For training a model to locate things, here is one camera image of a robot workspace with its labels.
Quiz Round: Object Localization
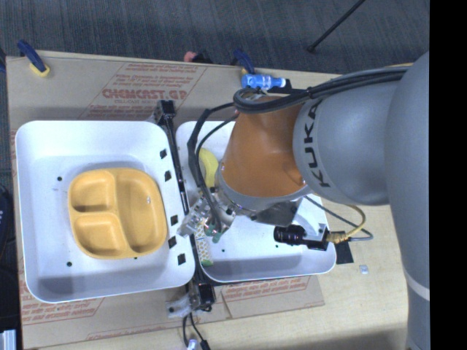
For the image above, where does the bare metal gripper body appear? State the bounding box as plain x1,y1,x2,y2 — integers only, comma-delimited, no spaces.
201,192,258,235

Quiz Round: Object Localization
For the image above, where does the white yellow green packet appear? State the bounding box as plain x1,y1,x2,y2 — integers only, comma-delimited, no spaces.
194,226,215,268

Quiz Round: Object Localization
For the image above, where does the yellow banana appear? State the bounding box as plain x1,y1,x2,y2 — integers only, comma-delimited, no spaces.
198,147,220,190

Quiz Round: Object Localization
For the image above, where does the white plastic tray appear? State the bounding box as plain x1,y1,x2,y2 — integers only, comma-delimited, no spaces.
174,120,337,284
14,120,196,304

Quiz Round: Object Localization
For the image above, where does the thin black and white rod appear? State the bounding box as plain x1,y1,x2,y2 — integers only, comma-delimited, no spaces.
163,117,206,292

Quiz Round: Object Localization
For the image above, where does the yellow divided plate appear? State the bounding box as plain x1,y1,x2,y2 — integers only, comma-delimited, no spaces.
67,168,169,260

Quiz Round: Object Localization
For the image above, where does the blue plastic bottle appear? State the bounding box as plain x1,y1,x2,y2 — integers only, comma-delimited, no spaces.
241,73,287,90

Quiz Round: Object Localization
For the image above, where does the brown cardboard board red print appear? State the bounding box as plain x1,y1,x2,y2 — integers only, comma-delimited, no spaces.
5,51,326,350

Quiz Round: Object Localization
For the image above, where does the black cylinder on white bracket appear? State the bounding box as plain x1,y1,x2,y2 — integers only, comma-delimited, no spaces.
273,198,330,252

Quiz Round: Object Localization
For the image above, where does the black block with thin wires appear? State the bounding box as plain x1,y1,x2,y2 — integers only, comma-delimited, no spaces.
166,281,217,319
153,99,177,125

